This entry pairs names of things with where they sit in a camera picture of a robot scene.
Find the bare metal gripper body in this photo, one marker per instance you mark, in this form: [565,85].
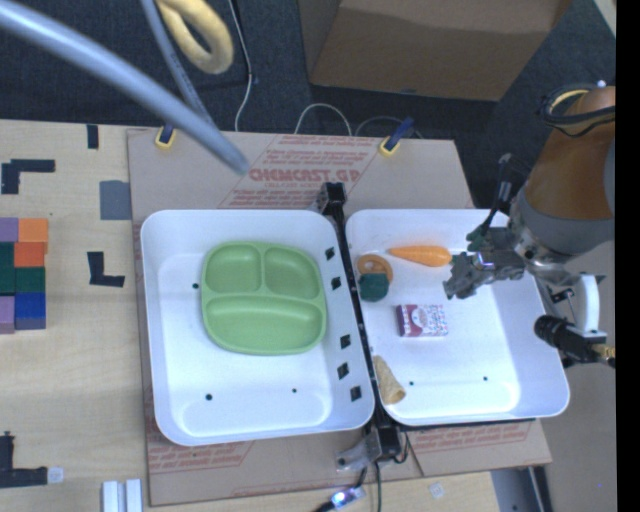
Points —
[502,265]

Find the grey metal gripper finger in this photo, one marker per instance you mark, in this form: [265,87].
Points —
[464,264]
[462,287]

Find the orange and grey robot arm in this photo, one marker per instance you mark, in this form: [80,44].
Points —
[570,175]

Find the orange carrot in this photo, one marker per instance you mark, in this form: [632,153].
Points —
[422,255]

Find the red and white carton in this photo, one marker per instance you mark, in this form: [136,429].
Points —
[422,320]

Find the orange doughnut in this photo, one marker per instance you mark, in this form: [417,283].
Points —
[385,270]

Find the dark green broccoli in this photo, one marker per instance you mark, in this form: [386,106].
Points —
[374,289]

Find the white plastic tray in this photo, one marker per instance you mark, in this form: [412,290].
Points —
[470,380]
[250,400]

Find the tan bread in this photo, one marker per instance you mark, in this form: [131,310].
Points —
[389,382]

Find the green divided plate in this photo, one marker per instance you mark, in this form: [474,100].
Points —
[265,320]

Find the brown cardboard box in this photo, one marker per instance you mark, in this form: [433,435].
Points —
[430,45]

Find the brown cardboard board red print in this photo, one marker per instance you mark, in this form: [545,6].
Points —
[190,170]

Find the orange cube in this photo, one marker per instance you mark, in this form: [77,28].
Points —
[34,230]
[30,255]

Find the green cube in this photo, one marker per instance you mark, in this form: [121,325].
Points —
[6,267]
[31,280]

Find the blue cube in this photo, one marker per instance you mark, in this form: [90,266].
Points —
[31,310]

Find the purple cube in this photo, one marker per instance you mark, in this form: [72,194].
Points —
[8,230]
[6,315]

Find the black cylinder on white bracket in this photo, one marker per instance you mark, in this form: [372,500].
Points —
[565,336]

